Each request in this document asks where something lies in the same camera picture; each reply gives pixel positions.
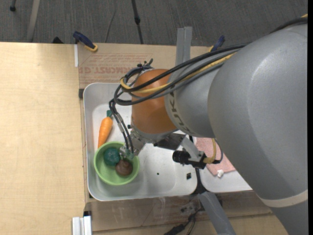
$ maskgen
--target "carrot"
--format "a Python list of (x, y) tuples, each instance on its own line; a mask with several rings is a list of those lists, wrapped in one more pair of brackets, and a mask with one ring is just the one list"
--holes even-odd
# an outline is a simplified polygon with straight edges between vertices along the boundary
[(110, 134), (110, 131), (112, 130), (112, 126), (113, 120), (111, 118), (111, 111), (108, 110), (107, 116), (101, 121), (99, 129), (98, 148), (106, 142)]

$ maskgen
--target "black connector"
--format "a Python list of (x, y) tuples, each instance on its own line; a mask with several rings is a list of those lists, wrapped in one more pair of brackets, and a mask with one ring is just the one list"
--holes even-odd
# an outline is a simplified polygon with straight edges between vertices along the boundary
[(176, 235), (177, 233), (180, 233), (184, 229), (185, 229), (185, 226), (183, 224), (180, 224), (178, 226), (174, 226), (170, 231), (168, 231), (164, 235)]

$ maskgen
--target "pink cloth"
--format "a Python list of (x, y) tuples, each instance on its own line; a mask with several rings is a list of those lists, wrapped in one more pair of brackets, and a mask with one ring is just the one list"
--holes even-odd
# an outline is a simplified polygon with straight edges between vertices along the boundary
[[(213, 156), (213, 142), (210, 138), (197, 138), (196, 147), (199, 151), (204, 151), (207, 157)], [(221, 149), (218, 144), (216, 144), (216, 160), (221, 158)], [(218, 170), (222, 169), (225, 172), (230, 172), (236, 170), (235, 167), (231, 164), (228, 158), (223, 154), (223, 159), (219, 164), (207, 164), (206, 167), (208, 170), (216, 176)]]

